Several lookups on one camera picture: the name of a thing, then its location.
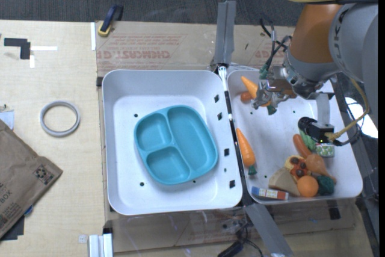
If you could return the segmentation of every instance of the toy carrot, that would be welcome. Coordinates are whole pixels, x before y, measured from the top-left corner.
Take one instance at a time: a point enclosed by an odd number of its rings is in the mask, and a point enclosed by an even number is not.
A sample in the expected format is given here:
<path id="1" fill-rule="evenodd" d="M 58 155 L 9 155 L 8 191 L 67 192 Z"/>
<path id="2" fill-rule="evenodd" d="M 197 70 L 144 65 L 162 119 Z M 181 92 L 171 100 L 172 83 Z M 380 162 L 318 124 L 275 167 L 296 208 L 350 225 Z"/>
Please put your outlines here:
<path id="1" fill-rule="evenodd" d="M 296 150 L 298 151 L 298 154 L 300 154 L 302 157 L 307 158 L 310 154 L 312 154 L 310 149 L 305 145 L 300 134 L 293 135 L 293 143 Z"/>
<path id="2" fill-rule="evenodd" d="M 248 167 L 248 175 L 255 175 L 257 171 L 254 167 L 256 162 L 254 152 L 245 135 L 238 128 L 236 129 L 236 135 L 238 136 L 239 150 L 241 151 L 243 164 Z"/>
<path id="3" fill-rule="evenodd" d="M 250 81 L 248 78 L 244 76 L 241 76 L 241 80 L 246 86 L 247 91 L 250 93 L 250 96 L 252 97 L 252 99 L 255 99 L 257 97 L 258 85 L 255 82 Z M 265 106 L 268 106 L 269 104 L 270 104 L 270 101 L 261 106 L 265 107 Z"/>

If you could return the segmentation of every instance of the black clip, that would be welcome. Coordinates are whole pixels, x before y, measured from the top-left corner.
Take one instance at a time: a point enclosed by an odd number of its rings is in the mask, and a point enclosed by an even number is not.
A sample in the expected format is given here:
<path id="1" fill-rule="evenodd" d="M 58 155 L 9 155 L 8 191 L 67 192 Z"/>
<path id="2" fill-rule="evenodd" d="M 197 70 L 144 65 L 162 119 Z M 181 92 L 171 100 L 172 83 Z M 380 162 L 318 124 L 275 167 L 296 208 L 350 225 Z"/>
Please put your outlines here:
<path id="1" fill-rule="evenodd" d="M 97 33 L 102 36 L 106 37 L 109 34 L 109 31 L 111 30 L 111 22 L 112 19 L 116 13 L 116 11 L 119 10 L 119 15 L 115 20 L 121 20 L 123 16 L 123 6 L 122 5 L 113 5 L 111 8 L 109 8 L 106 17 L 104 18 L 104 22 L 100 25 L 99 29 L 97 30 Z"/>

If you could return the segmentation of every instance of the tape roll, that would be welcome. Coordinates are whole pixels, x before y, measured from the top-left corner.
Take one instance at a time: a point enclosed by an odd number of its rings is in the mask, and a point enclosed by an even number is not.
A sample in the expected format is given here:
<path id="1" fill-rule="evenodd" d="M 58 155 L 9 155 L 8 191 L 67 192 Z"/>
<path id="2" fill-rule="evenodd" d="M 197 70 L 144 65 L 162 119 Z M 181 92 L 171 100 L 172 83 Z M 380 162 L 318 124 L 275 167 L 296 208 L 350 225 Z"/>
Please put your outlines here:
<path id="1" fill-rule="evenodd" d="M 56 107 L 56 106 L 68 107 L 75 113 L 75 116 L 76 116 L 75 123 L 68 130 L 54 131 L 53 129 L 48 128 L 47 125 L 45 124 L 45 122 L 44 122 L 45 114 L 52 107 Z M 79 123 L 80 123 L 80 112 L 79 112 L 78 108 L 76 106 L 74 106 L 74 104 L 72 104 L 68 101 L 53 101 L 52 103 L 49 103 L 46 106 L 44 106 L 42 111 L 40 112 L 40 124 L 42 125 L 43 130 L 46 131 L 49 135 L 54 136 L 54 137 L 64 137 L 64 136 L 71 134 L 72 132 L 74 132 L 78 128 Z"/>

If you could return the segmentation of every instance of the brown paper bag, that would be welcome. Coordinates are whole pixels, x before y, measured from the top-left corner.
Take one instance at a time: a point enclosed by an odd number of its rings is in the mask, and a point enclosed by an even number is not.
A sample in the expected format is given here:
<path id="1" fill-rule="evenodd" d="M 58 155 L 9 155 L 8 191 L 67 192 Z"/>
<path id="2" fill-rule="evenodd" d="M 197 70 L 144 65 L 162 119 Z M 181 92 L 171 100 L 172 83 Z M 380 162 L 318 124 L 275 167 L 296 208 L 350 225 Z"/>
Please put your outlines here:
<path id="1" fill-rule="evenodd" d="M 62 172 L 0 120 L 0 239 Z"/>

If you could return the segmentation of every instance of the small box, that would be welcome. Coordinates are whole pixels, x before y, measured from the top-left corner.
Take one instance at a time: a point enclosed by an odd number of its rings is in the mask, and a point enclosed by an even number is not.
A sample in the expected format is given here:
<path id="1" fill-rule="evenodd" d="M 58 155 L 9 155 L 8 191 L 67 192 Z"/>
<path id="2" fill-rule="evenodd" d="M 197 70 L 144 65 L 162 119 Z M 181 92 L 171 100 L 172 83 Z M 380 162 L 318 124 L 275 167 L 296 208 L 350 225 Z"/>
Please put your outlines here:
<path id="1" fill-rule="evenodd" d="M 324 158 L 332 158 L 334 157 L 334 145 L 316 143 L 315 152 Z"/>
<path id="2" fill-rule="evenodd" d="M 259 188 L 259 187 L 252 187 L 251 188 L 252 195 L 256 197 L 262 197 L 262 198 L 273 198 L 273 199 L 280 199 L 280 200 L 287 200 L 289 198 L 289 193 L 279 190 L 272 190 L 272 189 L 265 189 L 265 188 Z"/>

